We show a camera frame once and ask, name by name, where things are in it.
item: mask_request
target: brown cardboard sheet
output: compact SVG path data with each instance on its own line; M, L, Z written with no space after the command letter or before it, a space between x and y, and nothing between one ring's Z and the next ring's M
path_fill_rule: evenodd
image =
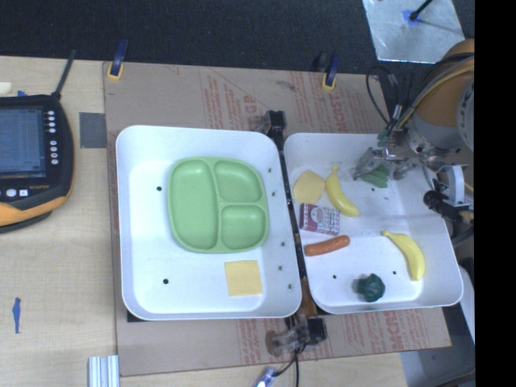
M286 330L283 319L142 322L127 314L121 294L115 140L136 124L254 130L267 110L283 110L285 134L377 133L383 121L365 76L337 74L330 93L322 73L227 69L170 64L124 64L118 81L103 65L111 234L119 368L122 376L271 364L265 335ZM378 81L376 102L385 108ZM300 360L362 356L451 345L441 308L325 315L328 338Z

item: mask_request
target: sausage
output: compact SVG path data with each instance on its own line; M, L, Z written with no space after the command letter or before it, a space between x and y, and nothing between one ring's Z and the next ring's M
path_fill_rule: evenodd
M306 256L316 256L327 254L328 252L337 251L340 248L344 248L351 240L347 235L336 236L335 238L328 239L326 241L318 243L309 243L304 247Z

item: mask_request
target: yellow banana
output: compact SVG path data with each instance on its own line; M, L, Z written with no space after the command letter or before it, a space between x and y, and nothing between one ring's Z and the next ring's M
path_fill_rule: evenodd
M333 165L331 167L331 174L326 178L325 189L330 198L331 203L344 215L357 216L360 214L358 208L344 195L340 187L339 177L337 176L339 167Z
M381 234L389 237L402 250L409 266L410 276L413 280L419 281L425 273L426 267L425 257L421 252L421 248L406 234L398 234L386 229Z

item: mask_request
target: wooden table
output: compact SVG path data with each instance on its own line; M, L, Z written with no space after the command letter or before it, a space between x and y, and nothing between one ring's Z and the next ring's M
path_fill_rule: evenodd
M51 94L66 60L0 56L12 92ZM91 356L117 354L105 148L80 148L80 113L104 113L102 62L75 60L61 92L75 138L70 199L49 218L0 235L0 385L86 386ZM19 333L13 305L21 299ZM251 386L263 366L123 377L130 386ZM295 382L293 367L274 387ZM397 353L300 363L300 385L403 386Z

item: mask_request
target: blue clip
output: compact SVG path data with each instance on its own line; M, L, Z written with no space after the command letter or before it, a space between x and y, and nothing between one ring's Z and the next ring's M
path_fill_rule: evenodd
M322 89L326 92L331 92L335 88L335 75L337 74L338 65L339 55L333 52L331 54L330 64L322 77Z
M129 41L127 39L119 40L119 45L114 53L114 59L110 62L109 67L107 68L107 76L111 80L117 81L122 76L123 58L126 55L128 43Z

